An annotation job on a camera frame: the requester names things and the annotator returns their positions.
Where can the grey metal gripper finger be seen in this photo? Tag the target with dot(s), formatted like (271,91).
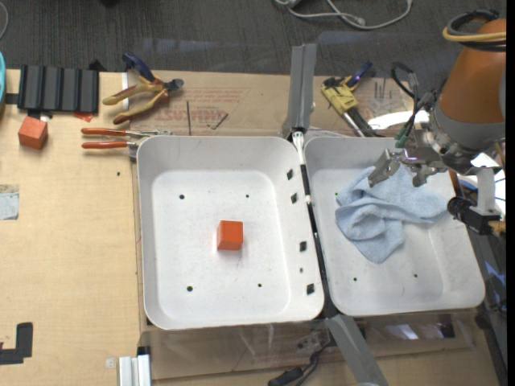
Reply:
(384,169)
(422,175)

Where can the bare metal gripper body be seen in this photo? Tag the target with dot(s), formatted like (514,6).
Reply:
(440,153)

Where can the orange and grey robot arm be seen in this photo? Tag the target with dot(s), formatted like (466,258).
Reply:
(475,79)

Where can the light blue towel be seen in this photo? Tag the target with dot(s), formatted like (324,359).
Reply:
(374,215)

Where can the white plastic tray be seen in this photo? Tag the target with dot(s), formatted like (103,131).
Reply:
(201,255)
(422,264)

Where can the orange cube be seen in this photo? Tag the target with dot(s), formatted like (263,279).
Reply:
(230,235)
(33,133)

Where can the small black hex key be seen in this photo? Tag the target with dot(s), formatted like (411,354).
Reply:
(219,121)

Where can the black ribbed block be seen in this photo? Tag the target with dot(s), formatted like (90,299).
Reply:
(58,89)

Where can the black cylinder on white bracket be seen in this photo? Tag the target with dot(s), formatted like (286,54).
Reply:
(476,211)

